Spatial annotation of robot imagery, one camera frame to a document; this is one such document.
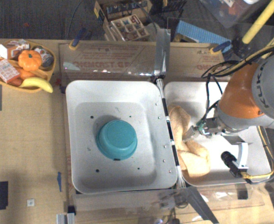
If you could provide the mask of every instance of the yellow pole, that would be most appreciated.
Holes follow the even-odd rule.
[[[251,42],[251,40],[256,36],[256,34],[259,32],[262,26],[268,21],[271,15],[273,15],[273,13],[274,0],[271,0],[268,6],[264,9],[264,11],[260,14],[260,16],[254,22],[254,24],[251,26],[251,28],[244,35],[242,39],[244,44],[249,44]]]

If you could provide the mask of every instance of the banana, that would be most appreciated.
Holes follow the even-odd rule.
[[[22,84],[19,86],[21,88],[23,87],[39,87],[49,93],[53,92],[52,85],[45,79],[40,77],[30,77],[25,79]]]

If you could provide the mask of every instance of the black tape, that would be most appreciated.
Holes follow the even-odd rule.
[[[171,130],[170,121],[167,121],[167,127],[168,127],[168,133],[169,133],[169,136],[170,136],[170,140],[174,140],[172,130]]]
[[[162,98],[162,103],[163,103],[165,116],[168,116],[168,110],[167,110],[167,104],[166,104],[166,99],[165,98]]]
[[[75,206],[68,206],[68,213],[74,213],[76,215]]]
[[[8,206],[8,182],[0,182],[0,210]]]
[[[174,156],[175,165],[176,165],[176,166],[179,166],[178,153],[177,153],[177,151],[176,151],[175,145],[172,145],[172,151],[173,151],[173,156]]]

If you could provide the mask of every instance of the clear plastic bin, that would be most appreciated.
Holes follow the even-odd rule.
[[[199,0],[226,28],[249,18],[270,0]]]

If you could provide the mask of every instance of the teal bowl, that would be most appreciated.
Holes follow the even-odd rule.
[[[116,119],[103,125],[97,134],[96,145],[107,158],[124,160],[136,151],[137,135],[132,125]]]

